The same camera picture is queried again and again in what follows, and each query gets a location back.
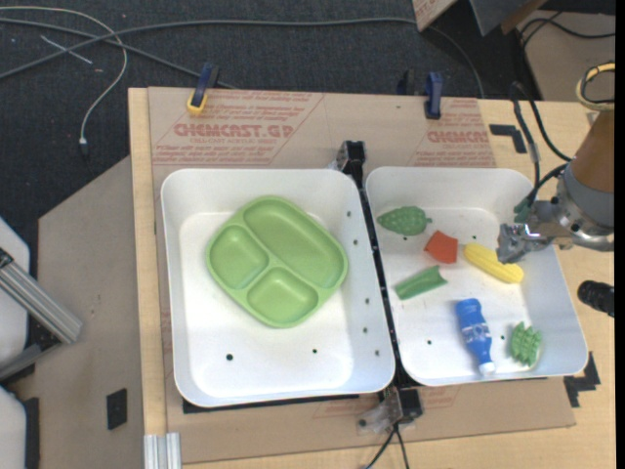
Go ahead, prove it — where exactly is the orange pizza slice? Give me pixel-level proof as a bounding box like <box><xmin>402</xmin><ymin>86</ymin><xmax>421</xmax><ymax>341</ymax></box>
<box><xmin>422</xmin><ymin>230</ymin><xmax>460</xmax><ymax>266</ymax></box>

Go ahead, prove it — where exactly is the black block with thin wires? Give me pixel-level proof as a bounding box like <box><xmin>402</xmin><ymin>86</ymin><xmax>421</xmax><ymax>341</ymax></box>
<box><xmin>377</xmin><ymin>387</ymin><xmax>424</xmax><ymax>425</ymax></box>
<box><xmin>335</xmin><ymin>139</ymin><xmax>368</xmax><ymax>176</ymax></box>

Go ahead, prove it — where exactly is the brown cardboard board red print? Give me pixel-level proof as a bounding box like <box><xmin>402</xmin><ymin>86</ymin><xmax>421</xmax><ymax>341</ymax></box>
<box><xmin>146</xmin><ymin>85</ymin><xmax>578</xmax><ymax>464</ymax></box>

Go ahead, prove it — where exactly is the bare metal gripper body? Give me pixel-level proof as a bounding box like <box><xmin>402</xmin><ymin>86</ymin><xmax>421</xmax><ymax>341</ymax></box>
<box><xmin>525</xmin><ymin>199</ymin><xmax>616</xmax><ymax>253</ymax></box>

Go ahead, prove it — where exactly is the blue bottle white cap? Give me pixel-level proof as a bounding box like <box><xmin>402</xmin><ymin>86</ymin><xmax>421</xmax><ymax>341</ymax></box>
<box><xmin>454</xmin><ymin>297</ymin><xmax>498</xmax><ymax>377</ymax></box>

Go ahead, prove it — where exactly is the white plastic tray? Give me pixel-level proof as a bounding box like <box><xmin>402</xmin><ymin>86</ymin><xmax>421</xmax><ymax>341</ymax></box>
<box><xmin>159</xmin><ymin>167</ymin><xmax>397</xmax><ymax>408</ymax></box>
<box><xmin>364</xmin><ymin>165</ymin><xmax>590</xmax><ymax>388</ymax></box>

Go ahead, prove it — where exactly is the yellow corn cob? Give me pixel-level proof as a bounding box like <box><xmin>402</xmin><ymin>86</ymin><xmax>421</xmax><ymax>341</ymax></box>
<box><xmin>462</xmin><ymin>241</ymin><xmax>525</xmax><ymax>285</ymax></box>

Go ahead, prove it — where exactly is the green divided plate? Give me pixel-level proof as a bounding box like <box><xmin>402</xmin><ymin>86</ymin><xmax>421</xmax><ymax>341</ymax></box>
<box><xmin>204</xmin><ymin>194</ymin><xmax>351</xmax><ymax>330</ymax></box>

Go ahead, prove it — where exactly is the green ribbed toy vegetable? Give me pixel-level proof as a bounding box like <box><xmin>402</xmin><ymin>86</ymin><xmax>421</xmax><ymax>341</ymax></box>
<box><xmin>509</xmin><ymin>320</ymin><xmax>544</xmax><ymax>366</ymax></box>

